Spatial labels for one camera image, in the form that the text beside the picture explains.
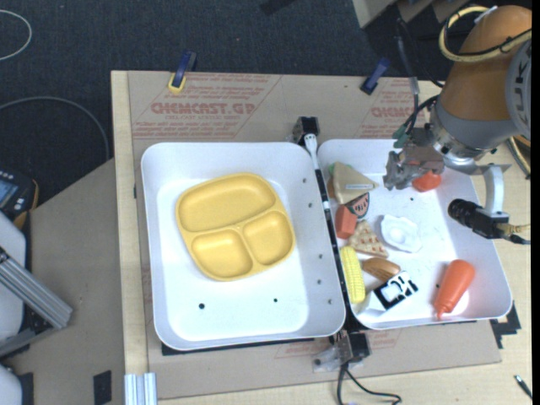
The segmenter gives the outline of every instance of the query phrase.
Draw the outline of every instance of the blue clamp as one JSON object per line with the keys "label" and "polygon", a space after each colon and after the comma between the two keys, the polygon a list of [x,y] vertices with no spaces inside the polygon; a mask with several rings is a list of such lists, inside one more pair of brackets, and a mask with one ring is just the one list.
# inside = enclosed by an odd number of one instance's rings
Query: blue clamp
{"label": "blue clamp", "polygon": [[184,50],[178,69],[176,70],[176,73],[171,75],[169,80],[169,90],[172,93],[178,94],[184,89],[184,85],[186,85],[186,72],[194,69],[196,64],[197,53]]}
{"label": "blue clamp", "polygon": [[384,72],[386,72],[389,66],[390,60],[388,60],[387,58],[383,57],[381,60],[379,60],[375,71],[373,71],[373,73],[365,79],[365,81],[360,86],[360,90],[362,90],[364,93],[367,93],[368,95],[371,95],[378,84],[377,80],[382,76]]}

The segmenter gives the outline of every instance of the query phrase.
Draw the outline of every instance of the black carpet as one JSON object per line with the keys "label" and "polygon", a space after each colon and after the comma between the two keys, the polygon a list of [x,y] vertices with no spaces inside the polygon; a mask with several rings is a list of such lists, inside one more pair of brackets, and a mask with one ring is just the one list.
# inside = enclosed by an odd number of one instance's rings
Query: black carpet
{"label": "black carpet", "polygon": [[[532,0],[472,3],[532,7]],[[84,110],[104,128],[113,154],[111,70],[174,71],[188,48],[199,72],[361,76],[387,57],[386,75],[406,75],[395,6],[365,29],[352,0],[0,0],[0,10],[20,14],[33,30],[24,51],[0,60],[0,164],[35,178],[41,203],[105,161],[102,134]],[[451,65],[438,51],[432,9],[409,29],[426,67],[445,79]],[[20,19],[0,13],[0,58],[27,35]],[[36,96],[69,102],[3,108]]]}

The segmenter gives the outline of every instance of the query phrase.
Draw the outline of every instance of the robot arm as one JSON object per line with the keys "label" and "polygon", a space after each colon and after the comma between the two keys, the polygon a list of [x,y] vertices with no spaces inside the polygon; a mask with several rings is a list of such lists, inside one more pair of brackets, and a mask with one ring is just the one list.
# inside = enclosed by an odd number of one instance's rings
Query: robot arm
{"label": "robot arm", "polygon": [[[462,15],[483,13],[459,54],[446,47],[446,30]],[[415,115],[395,134],[384,176],[385,187],[403,189],[428,172],[445,167],[483,174],[486,208],[455,200],[449,214],[486,238],[507,238],[508,215],[502,212],[502,172],[476,161],[515,135],[531,136],[532,12],[517,6],[487,10],[472,7],[450,17],[440,34],[440,49],[455,63],[440,94],[420,106],[429,122],[414,127]]]}

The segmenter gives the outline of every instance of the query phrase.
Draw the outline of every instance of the yellow divided plate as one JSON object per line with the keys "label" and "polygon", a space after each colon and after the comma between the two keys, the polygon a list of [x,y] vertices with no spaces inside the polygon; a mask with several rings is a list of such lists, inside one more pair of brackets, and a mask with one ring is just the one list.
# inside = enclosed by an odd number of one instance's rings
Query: yellow divided plate
{"label": "yellow divided plate", "polygon": [[221,281],[267,270],[295,245],[278,194],[252,173],[224,175],[189,188],[176,202],[176,222],[193,261]]}

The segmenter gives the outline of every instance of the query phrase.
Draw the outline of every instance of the white egg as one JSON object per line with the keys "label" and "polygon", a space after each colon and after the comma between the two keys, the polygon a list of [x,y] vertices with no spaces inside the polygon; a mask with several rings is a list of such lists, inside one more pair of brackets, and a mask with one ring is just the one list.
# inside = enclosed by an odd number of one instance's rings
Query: white egg
{"label": "white egg", "polygon": [[419,227],[407,218],[386,214],[381,221],[381,234],[388,245],[401,251],[418,252],[422,247]]}

